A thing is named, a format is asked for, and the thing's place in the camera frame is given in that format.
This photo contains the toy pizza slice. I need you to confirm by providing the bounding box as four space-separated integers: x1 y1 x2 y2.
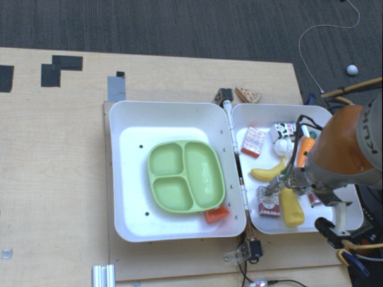
234 86 262 104

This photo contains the dark red packet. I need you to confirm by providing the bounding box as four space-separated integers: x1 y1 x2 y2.
257 185 281 218

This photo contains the white lumpy toy food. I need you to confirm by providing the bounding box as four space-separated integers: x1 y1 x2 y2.
274 138 294 158

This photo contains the black cylinder on white bracket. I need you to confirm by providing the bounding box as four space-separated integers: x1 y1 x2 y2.
314 200 354 249

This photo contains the orange packet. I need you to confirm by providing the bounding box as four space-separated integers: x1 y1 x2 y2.
204 205 231 224

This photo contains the yellow banana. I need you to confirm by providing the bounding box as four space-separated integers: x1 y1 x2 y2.
250 157 288 182

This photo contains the red and white carton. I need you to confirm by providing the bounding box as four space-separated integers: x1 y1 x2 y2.
241 126 268 159

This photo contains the small red can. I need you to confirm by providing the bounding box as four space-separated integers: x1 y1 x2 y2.
307 190 323 207

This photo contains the orange carrot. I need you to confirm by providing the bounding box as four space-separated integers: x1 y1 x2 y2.
296 132 318 169

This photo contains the green divided plate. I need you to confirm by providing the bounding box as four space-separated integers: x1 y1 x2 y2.
147 139 226 214

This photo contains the black block with thin wires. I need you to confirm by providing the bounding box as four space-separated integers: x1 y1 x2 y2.
247 239 265 262
214 87 234 104

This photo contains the thin black and white rod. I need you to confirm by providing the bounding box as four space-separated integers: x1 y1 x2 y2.
222 99 256 242

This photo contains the white plastic tray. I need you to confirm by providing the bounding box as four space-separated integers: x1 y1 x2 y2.
231 103 364 235
108 100 248 243

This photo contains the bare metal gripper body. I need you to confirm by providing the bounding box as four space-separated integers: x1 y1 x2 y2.
284 167 312 196

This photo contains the yellow bottle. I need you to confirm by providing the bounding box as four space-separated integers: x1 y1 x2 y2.
279 187 306 228

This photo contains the black and white milk carton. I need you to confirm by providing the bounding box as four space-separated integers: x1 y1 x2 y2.
269 122 297 144

